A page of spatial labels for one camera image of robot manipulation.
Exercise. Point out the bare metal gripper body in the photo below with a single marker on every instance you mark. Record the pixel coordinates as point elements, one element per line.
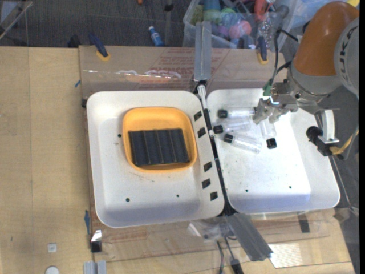
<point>283,97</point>

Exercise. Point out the black ribbed rectangular insert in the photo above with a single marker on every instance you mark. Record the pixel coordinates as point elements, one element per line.
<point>158,147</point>

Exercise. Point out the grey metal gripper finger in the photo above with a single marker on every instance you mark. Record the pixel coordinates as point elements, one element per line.
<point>276,115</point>
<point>261,115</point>

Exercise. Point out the blue plastic bottle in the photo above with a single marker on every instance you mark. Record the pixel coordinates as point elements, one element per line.
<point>156,36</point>

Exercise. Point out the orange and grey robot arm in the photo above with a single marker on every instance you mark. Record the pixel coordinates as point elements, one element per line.
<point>319,44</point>

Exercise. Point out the black cylinder on white bracket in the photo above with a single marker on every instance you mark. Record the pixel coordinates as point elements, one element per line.
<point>326,141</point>

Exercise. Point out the white plastic tray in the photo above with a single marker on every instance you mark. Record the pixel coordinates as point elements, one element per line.
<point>159,193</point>
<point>273,175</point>

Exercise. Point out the orange rounded bowl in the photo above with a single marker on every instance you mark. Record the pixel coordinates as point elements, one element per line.
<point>154,117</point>

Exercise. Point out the clear plastic bottle black cap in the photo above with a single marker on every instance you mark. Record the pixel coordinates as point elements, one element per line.
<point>232,125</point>
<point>245,143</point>
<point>238,112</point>
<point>271,141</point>

